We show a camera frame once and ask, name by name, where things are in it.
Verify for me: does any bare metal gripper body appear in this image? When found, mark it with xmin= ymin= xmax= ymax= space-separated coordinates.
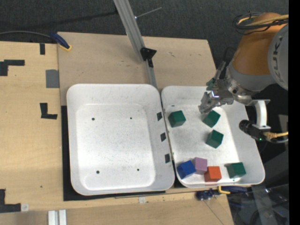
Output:
xmin=210 ymin=79 xmax=254 ymax=106

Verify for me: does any green cube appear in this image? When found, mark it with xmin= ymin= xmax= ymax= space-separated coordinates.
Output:
xmin=202 ymin=110 xmax=221 ymax=128
xmin=205 ymin=129 xmax=224 ymax=149
xmin=225 ymin=162 xmax=247 ymax=179
xmin=167 ymin=110 xmax=187 ymax=128

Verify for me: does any white plastic tray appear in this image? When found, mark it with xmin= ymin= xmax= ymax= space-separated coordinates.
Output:
xmin=66 ymin=83 xmax=175 ymax=196
xmin=161 ymin=85 xmax=266 ymax=188

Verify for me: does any purple cube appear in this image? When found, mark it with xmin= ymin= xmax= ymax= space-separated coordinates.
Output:
xmin=192 ymin=157 xmax=208 ymax=175

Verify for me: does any red cube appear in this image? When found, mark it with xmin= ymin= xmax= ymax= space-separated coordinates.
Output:
xmin=203 ymin=166 xmax=222 ymax=182

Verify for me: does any blue cube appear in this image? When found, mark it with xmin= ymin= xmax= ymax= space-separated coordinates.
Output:
xmin=176 ymin=160 xmax=197 ymax=180

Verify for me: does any pale wood board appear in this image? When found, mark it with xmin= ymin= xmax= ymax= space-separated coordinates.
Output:
xmin=57 ymin=31 xmax=253 ymax=212

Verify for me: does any black cylinder on white bracket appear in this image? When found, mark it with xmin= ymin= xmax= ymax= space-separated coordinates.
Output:
xmin=239 ymin=98 xmax=272 ymax=142

